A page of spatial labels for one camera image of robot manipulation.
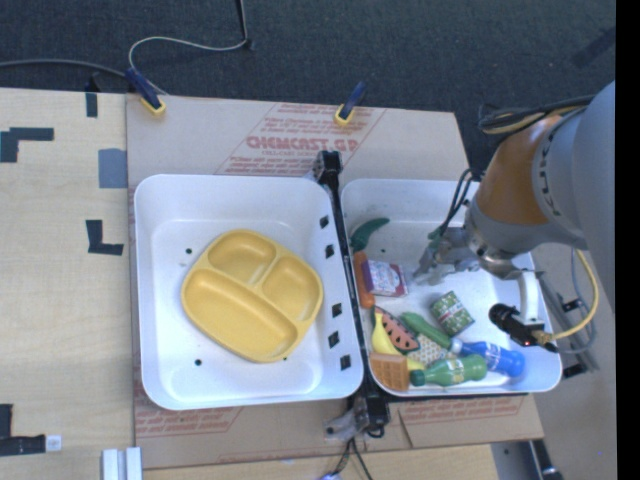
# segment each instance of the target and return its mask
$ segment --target tray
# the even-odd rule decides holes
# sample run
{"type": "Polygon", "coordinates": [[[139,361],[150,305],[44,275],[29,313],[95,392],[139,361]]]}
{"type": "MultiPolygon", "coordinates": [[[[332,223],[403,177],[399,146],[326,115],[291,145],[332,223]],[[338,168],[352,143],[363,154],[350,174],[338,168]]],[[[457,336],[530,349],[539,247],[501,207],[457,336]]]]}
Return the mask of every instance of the tray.
{"type": "MultiPolygon", "coordinates": [[[[373,377],[381,389],[397,397],[497,395],[551,390],[562,377],[559,355],[540,347],[521,347],[495,327],[488,317],[489,309],[497,302],[520,307],[520,290],[516,281],[501,281],[483,270],[452,274],[435,286],[419,285],[412,278],[411,273],[418,267],[420,256],[428,243],[428,234],[441,224],[449,210],[455,188],[456,183],[448,181],[352,181],[344,187],[341,195],[347,234],[351,235],[358,226],[372,219],[390,219],[389,223],[369,237],[365,253],[370,260],[400,265],[405,272],[408,294],[403,297],[376,295],[377,305],[394,316],[400,316],[405,311],[419,313],[429,323],[438,326],[428,308],[439,297],[454,291],[475,320],[473,325],[456,337],[467,342],[489,341],[510,350],[519,350],[525,355],[525,370],[516,378],[489,372],[480,381],[468,381],[450,387],[411,386],[408,390],[389,389],[375,375],[373,377]]],[[[468,194],[469,198],[476,189],[474,185],[468,194]]],[[[451,225],[461,226],[463,219],[464,210],[461,210],[451,225]]],[[[530,255],[521,255],[514,263],[521,268],[533,269],[530,255]]],[[[541,293],[538,304],[546,329],[551,330],[541,293]]],[[[360,318],[366,346],[370,351],[373,331],[370,310],[361,308],[360,318]]]]}
{"type": "Polygon", "coordinates": [[[134,215],[141,375],[157,405],[186,410],[326,400],[360,386],[363,363],[344,264],[331,202],[318,184],[156,175],[138,185],[134,215]],[[324,296],[306,334],[290,354],[269,363],[216,343],[181,303],[182,284],[198,258],[216,238],[241,229],[302,258],[322,282],[324,296]]]}
{"type": "Polygon", "coordinates": [[[182,284],[182,307],[207,336],[259,363],[289,355],[322,304],[322,281],[298,255],[249,229],[216,238],[182,284]]]}

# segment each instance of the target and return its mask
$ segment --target watermelon slice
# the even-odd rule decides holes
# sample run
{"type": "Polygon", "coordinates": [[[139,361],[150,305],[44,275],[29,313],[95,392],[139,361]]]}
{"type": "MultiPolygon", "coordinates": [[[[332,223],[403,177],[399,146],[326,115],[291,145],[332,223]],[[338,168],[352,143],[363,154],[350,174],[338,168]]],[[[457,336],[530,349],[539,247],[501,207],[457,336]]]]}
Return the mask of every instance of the watermelon slice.
{"type": "Polygon", "coordinates": [[[374,306],[374,311],[371,312],[371,318],[373,318],[374,321],[376,313],[382,314],[382,325],[385,331],[387,331],[391,343],[393,343],[393,346],[398,352],[408,354],[409,352],[420,349],[420,342],[416,335],[407,329],[399,318],[393,316],[380,306],[374,306]]]}

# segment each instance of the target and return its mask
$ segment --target cardboard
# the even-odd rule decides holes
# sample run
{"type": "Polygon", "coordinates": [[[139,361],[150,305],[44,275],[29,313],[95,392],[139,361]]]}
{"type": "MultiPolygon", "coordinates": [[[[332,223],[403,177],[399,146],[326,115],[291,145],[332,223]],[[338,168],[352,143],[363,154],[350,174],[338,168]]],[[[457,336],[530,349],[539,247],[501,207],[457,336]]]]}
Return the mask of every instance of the cardboard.
{"type": "MultiPolygon", "coordinates": [[[[137,284],[132,196],[158,173],[306,175],[318,151],[341,152],[341,184],[365,178],[456,180],[468,166],[453,114],[356,108],[347,127],[337,107],[165,96],[153,116],[127,100],[131,289],[134,324],[136,445],[145,468],[316,457],[342,453],[324,424],[346,410],[343,400],[173,412],[155,406],[139,376],[137,284]]],[[[390,404],[381,438],[361,438],[365,451],[490,443],[542,436],[530,395],[390,404]]]]}

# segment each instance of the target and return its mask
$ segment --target banana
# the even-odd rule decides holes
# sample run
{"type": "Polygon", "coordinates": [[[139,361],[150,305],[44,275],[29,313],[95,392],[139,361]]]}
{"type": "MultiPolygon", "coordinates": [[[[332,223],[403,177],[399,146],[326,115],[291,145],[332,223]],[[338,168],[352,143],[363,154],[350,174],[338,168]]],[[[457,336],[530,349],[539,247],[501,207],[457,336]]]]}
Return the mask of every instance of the banana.
{"type": "Polygon", "coordinates": [[[382,314],[375,314],[376,323],[373,326],[373,333],[371,334],[371,346],[374,352],[378,354],[389,354],[394,356],[403,356],[407,359],[407,366],[409,371],[413,370],[424,370],[424,365],[419,363],[418,361],[411,359],[410,357],[406,357],[401,354],[396,347],[393,346],[387,332],[384,330],[384,326],[382,325],[382,314]]]}

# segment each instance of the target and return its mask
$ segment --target yellow plate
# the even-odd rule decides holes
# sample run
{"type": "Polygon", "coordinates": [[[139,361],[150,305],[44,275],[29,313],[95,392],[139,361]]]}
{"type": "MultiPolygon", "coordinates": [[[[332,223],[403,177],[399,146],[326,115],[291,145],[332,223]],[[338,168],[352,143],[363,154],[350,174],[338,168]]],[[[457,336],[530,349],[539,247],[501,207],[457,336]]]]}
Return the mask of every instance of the yellow plate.
{"type": "Polygon", "coordinates": [[[207,336],[259,363],[300,343],[322,305],[318,274],[299,256],[248,229],[214,240],[182,283],[182,307],[207,336]]]}

